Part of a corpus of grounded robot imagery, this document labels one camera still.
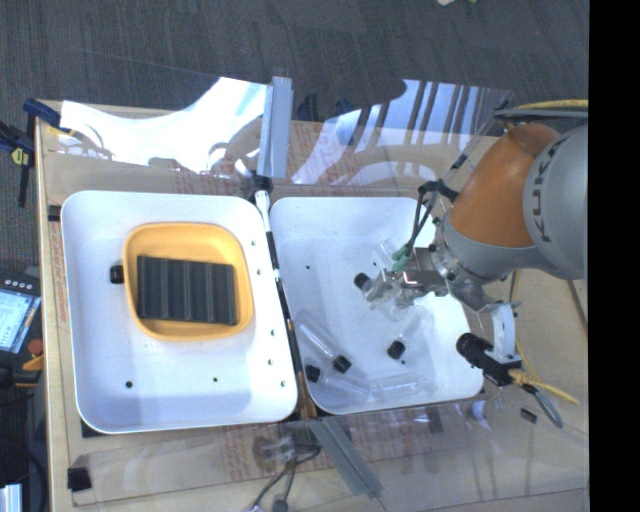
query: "yellow cable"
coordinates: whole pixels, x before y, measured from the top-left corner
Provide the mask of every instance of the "yellow cable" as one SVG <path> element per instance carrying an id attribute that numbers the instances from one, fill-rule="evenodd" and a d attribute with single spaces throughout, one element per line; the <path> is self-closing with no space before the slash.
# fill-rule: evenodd
<path id="1" fill-rule="evenodd" d="M 532 108 L 589 108 L 589 100 L 554 100 L 554 101 L 539 101 L 537 103 L 527 103 L 525 105 L 518 105 L 517 109 L 532 109 Z"/>
<path id="2" fill-rule="evenodd" d="M 555 386 L 552 386 L 551 384 L 547 384 L 545 382 L 541 382 L 537 379 L 534 379 L 530 375 L 527 375 L 526 373 L 524 373 L 522 370 L 513 368 L 509 370 L 509 375 L 511 376 L 515 384 L 519 384 L 519 385 L 529 384 L 530 386 L 537 386 L 539 388 L 546 389 L 550 393 L 553 393 L 557 397 L 562 398 L 567 402 L 571 402 L 576 405 L 580 404 L 578 399 L 571 396 L 569 393 L 566 393 L 565 391 L 562 391 L 561 389 L 558 389 Z"/>

